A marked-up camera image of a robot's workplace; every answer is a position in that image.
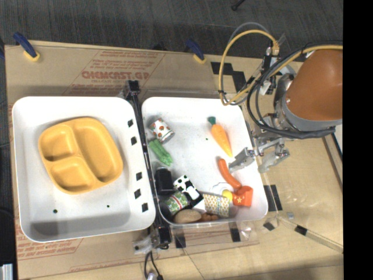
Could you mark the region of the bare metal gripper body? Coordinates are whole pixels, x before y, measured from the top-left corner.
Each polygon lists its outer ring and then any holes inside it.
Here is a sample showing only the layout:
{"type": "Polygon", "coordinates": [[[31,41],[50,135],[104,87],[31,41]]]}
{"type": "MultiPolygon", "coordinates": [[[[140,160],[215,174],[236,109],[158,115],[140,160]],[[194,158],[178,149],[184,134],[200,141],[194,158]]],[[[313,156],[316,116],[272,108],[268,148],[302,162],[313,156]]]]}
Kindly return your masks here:
{"type": "Polygon", "coordinates": [[[277,80],[273,107],[271,113],[263,114],[259,117],[259,107],[256,107],[258,118],[255,123],[252,136],[255,140],[255,146],[260,155],[269,148],[274,148],[274,156],[288,156],[289,152],[284,147],[288,140],[292,140],[290,133],[293,131],[291,124],[286,120],[283,112],[283,96],[293,81],[293,74],[286,73],[277,80]]]}

